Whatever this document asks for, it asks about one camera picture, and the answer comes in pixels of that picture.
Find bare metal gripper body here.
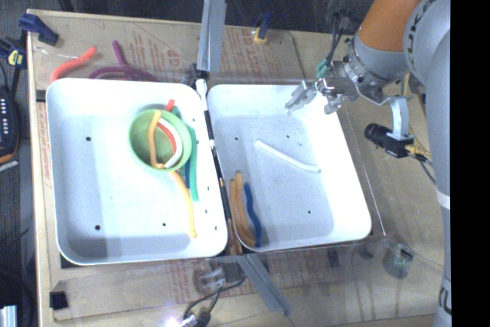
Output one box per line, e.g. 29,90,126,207
316,57,392,105

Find white foam tube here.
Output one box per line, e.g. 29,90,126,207
254,139,322,175
157,117,185,170

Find thin black and white rod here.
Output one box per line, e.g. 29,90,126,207
195,78,235,254

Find white plastic tray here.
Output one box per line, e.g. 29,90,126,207
206,83,373,253
45,77,229,267

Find green foam tube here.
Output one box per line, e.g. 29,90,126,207
171,106,201,202

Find long orange foam tube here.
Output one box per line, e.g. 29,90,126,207
148,110,198,239

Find grey green small can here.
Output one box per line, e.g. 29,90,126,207
382,243,415,279

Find green bowl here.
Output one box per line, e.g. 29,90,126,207
128,109,193,172

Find purple foam tube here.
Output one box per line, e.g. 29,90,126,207
111,40,160,83
88,66,135,81

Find coral red foam tube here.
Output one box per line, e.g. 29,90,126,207
50,46,98,83

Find brown cardboard board red print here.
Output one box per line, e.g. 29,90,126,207
29,11,388,321

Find black cylinder on white bracket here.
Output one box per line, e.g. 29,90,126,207
364,96,415,159

